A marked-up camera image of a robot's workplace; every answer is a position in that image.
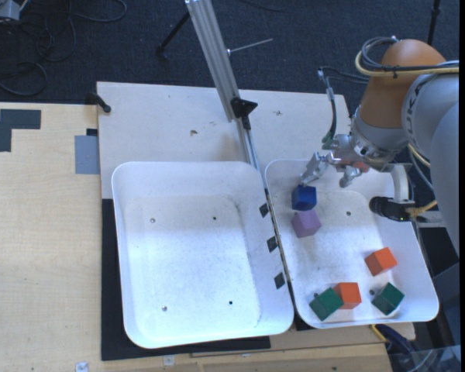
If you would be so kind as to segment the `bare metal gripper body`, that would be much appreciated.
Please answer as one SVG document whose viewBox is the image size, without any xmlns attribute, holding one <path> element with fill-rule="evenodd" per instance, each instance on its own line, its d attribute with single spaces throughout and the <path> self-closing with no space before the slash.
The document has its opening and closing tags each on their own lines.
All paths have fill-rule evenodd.
<svg viewBox="0 0 465 372">
<path fill-rule="evenodd" d="M 364 173 L 382 171 L 391 162 L 391 151 L 383 150 L 358 134 L 335 135 L 330 144 L 329 162 L 337 167 Z"/>
</svg>

